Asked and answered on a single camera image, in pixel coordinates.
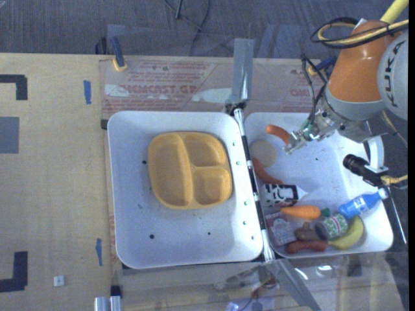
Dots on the green and white can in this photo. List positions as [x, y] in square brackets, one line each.
[332, 227]

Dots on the blue bottle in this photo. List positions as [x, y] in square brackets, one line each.
[356, 205]

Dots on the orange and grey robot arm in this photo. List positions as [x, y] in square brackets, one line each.
[353, 73]

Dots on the brown cardboard board red print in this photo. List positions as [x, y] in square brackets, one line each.
[162, 86]

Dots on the orange divided plate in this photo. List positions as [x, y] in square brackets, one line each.
[168, 170]

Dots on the brown lumpy toy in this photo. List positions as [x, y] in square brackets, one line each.
[306, 233]

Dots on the pink and white packet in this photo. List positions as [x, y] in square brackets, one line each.
[281, 232]

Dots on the small white square block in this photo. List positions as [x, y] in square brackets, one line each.
[58, 281]

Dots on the black cylinder on white bracket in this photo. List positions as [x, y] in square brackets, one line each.
[360, 167]

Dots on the orange carrot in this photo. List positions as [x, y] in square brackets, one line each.
[301, 212]

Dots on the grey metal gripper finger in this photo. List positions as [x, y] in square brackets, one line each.
[295, 147]
[295, 136]

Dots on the orange sausage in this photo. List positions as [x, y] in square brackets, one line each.
[277, 131]
[263, 173]

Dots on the red-brown sausage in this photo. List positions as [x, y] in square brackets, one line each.
[306, 246]

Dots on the white plastic tray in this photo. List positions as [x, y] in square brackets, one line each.
[181, 232]
[321, 177]

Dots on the yellow banana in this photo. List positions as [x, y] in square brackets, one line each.
[353, 235]

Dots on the tan round biscuit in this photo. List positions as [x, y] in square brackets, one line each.
[263, 153]

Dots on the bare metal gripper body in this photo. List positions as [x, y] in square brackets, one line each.
[322, 125]

